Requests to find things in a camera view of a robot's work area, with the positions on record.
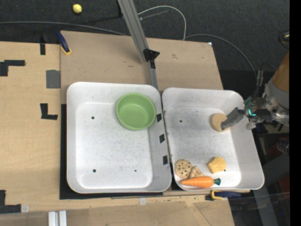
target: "white cable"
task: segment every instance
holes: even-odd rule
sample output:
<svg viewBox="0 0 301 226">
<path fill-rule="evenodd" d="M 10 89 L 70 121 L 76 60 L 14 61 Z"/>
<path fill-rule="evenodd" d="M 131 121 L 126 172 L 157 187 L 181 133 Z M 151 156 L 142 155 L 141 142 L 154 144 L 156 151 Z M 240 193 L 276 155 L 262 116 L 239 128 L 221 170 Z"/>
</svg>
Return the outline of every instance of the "white cable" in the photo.
<svg viewBox="0 0 301 226">
<path fill-rule="evenodd" d="M 172 9 L 176 10 L 178 13 L 180 13 L 182 15 L 183 20 L 184 20 L 184 36 L 183 36 L 183 40 L 185 40 L 185 37 L 186 37 L 186 19 L 185 19 L 185 16 L 183 15 L 183 13 L 180 10 L 178 10 L 178 9 L 176 9 L 174 7 L 168 6 L 168 5 L 162 5 L 162 6 L 156 6 L 156 7 L 153 7 L 153 8 L 149 8 L 149 9 L 147 9 L 145 11 L 142 11 L 142 12 L 138 13 L 138 16 L 141 15 L 141 14 L 143 14 L 143 13 L 146 13 L 148 11 L 151 11 L 153 9 L 156 9 L 156 8 L 172 8 Z"/>
</svg>

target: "green bowl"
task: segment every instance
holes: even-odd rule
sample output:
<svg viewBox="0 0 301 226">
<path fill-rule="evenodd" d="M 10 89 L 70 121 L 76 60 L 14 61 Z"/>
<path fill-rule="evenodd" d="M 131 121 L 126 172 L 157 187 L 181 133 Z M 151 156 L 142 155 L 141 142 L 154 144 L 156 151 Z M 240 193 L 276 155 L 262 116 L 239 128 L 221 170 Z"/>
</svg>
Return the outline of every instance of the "green bowl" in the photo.
<svg viewBox="0 0 301 226">
<path fill-rule="evenodd" d="M 129 130 L 148 128 L 156 118 L 153 102 L 138 93 L 122 96 L 117 102 L 116 113 L 121 125 Z"/>
</svg>

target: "toy carrot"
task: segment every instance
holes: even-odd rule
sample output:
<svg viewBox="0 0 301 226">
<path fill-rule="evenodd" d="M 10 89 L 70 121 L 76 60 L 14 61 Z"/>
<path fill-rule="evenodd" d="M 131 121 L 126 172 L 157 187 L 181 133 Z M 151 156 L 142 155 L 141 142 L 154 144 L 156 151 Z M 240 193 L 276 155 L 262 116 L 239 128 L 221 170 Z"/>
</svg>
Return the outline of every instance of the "toy carrot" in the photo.
<svg viewBox="0 0 301 226">
<path fill-rule="evenodd" d="M 221 184 L 221 179 L 213 179 L 210 176 L 202 176 L 202 177 L 196 177 L 196 178 L 190 178 L 187 180 L 183 180 L 181 182 L 184 185 L 189 185 L 189 186 L 199 186 L 202 188 L 210 188 L 213 184 L 220 185 Z"/>
</svg>

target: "teal light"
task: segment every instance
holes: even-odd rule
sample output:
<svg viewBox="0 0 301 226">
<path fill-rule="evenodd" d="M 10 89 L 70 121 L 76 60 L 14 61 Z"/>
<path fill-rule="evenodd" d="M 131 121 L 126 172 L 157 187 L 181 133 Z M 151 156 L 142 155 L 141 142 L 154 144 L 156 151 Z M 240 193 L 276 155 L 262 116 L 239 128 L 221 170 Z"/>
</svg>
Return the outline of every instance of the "teal light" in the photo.
<svg viewBox="0 0 301 226">
<path fill-rule="evenodd" d="M 256 114 L 252 114 L 250 109 L 248 109 L 248 111 L 250 116 L 257 116 Z"/>
</svg>

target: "cable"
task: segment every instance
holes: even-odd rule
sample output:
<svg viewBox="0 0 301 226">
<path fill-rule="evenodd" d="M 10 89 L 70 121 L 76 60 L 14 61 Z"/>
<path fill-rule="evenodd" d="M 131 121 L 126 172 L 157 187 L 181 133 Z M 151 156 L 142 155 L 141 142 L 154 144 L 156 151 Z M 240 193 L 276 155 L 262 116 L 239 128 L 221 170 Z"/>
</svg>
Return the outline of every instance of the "cable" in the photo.
<svg viewBox="0 0 301 226">
<path fill-rule="evenodd" d="M 254 67 L 253 67 L 253 65 L 252 65 L 252 63 L 249 61 L 249 59 L 244 55 L 244 53 L 238 48 L 238 47 L 236 47 L 233 43 L 231 43 L 231 42 L 229 42 L 229 41 L 227 41 L 227 40 L 225 40 L 225 39 L 223 39 L 223 38 L 221 38 L 221 37 L 218 37 L 218 36 L 215 36 L 215 35 L 210 35 L 210 34 L 193 34 L 193 35 L 190 35 L 190 36 L 187 36 L 185 39 L 189 39 L 189 38 L 192 38 L 192 37 L 197 37 L 197 36 L 207 36 L 207 37 L 212 37 L 212 38 L 216 38 L 216 39 L 219 39 L 219 40 L 221 40 L 221 41 L 224 41 L 224 42 L 226 42 L 226 43 L 228 43 L 228 44 L 230 44 L 232 47 L 234 47 L 244 58 L 245 58 L 245 60 L 248 62 L 248 64 L 250 65 L 250 67 L 251 67 L 251 69 L 253 70 L 253 72 L 254 72 L 254 75 L 255 75 L 255 78 L 256 78 L 256 80 L 257 80 L 257 74 L 256 74 L 256 71 L 255 71 L 255 69 L 254 69 Z"/>
<path fill-rule="evenodd" d="M 176 8 L 174 8 L 174 7 L 168 6 L 168 5 L 163 5 L 163 6 L 156 6 L 156 7 L 149 8 L 149 9 L 147 9 L 147 10 L 144 10 L 144 11 L 138 13 L 138 16 L 141 15 L 141 14 L 143 14 L 143 13 L 146 13 L 146 12 L 148 12 L 148 11 L 151 11 L 151 10 L 153 10 L 153 9 L 156 9 L 156 8 L 172 8 L 172 9 L 176 10 L 178 13 L 180 13 L 180 14 L 182 15 L 183 20 L 184 20 L 184 36 L 183 36 L 183 40 L 185 40 L 185 38 L 186 38 L 186 27 L 187 27 L 187 25 L 186 25 L 186 19 L 185 19 L 185 16 L 183 15 L 183 13 L 182 13 L 180 10 L 178 10 L 178 9 L 176 9 Z"/>
<path fill-rule="evenodd" d="M 60 23 L 60 22 L 14 21 L 14 22 L 0 22 L 0 25 L 1 24 L 52 24 L 52 25 L 66 25 L 66 26 L 88 28 L 88 29 L 99 30 L 99 31 L 110 32 L 110 33 L 114 33 L 114 34 L 118 34 L 118 35 L 127 36 L 126 34 L 123 34 L 123 33 L 120 33 L 120 32 L 116 32 L 116 31 L 112 31 L 112 30 L 103 29 L 103 28 L 91 27 L 91 26 L 80 25 L 80 24 Z"/>
</svg>

